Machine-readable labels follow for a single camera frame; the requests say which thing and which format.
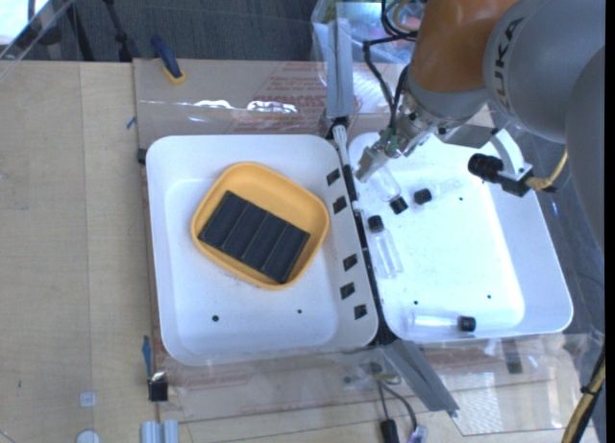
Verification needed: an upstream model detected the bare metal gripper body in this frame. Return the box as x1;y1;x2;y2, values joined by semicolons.
382;108;444;158

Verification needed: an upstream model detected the clear plastic bottle black cap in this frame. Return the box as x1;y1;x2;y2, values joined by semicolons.
413;178;466;206
372;166;410;216
366;214;405;280
407;312;478;335

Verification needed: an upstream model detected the thin black and white rod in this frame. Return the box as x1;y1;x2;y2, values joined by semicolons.
334;124;388;345

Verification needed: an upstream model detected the yellow plate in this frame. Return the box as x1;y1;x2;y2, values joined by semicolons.
189;160;332;291

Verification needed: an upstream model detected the white plastic tray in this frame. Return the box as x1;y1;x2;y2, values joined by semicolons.
144;134;380;367
347;130;575;346

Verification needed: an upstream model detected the black ribbed rectangular block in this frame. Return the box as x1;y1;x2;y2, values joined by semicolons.
197;189;312;285

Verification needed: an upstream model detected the black cylinder on white bracket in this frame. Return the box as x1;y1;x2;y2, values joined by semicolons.
467;130;535;198

